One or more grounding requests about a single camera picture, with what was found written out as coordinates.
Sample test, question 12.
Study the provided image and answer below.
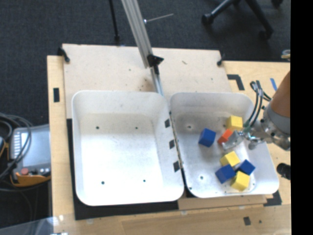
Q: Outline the white plastic tray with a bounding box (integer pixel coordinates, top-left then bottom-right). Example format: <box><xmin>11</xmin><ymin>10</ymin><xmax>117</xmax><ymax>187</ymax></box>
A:
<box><xmin>71</xmin><ymin>90</ymin><xmax>185</xmax><ymax>207</ymax></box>
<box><xmin>169</xmin><ymin>92</ymin><xmax>280</xmax><ymax>199</ymax></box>

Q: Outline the yellow cube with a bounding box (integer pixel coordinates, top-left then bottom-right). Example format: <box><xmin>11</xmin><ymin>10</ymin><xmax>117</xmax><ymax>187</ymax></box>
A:
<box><xmin>225</xmin><ymin>115</ymin><xmax>244</xmax><ymax>132</ymax></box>
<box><xmin>230</xmin><ymin>170</ymin><xmax>251</xmax><ymax>192</ymax></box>
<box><xmin>220</xmin><ymin>151</ymin><xmax>241</xmax><ymax>167</ymax></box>

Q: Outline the orange cube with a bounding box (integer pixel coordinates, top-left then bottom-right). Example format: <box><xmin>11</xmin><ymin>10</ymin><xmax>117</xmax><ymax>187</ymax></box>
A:
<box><xmin>217</xmin><ymin>128</ymin><xmax>234</xmax><ymax>145</ymax></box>

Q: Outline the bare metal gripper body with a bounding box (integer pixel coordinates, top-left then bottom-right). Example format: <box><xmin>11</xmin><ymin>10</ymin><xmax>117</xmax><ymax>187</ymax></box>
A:
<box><xmin>245</xmin><ymin>118</ymin><xmax>291</xmax><ymax>151</ymax></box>

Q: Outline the pale wood board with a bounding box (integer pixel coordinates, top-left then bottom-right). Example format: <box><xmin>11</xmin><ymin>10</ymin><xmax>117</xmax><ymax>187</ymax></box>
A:
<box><xmin>61</xmin><ymin>43</ymin><xmax>268</xmax><ymax>211</ymax></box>

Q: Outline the blue cube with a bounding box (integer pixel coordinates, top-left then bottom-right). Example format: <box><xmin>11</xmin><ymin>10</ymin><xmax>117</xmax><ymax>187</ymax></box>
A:
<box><xmin>198</xmin><ymin>128</ymin><xmax>217</xmax><ymax>148</ymax></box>
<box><xmin>215</xmin><ymin>164</ymin><xmax>236</xmax><ymax>184</ymax></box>
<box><xmin>237</xmin><ymin>159</ymin><xmax>256</xmax><ymax>176</ymax></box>

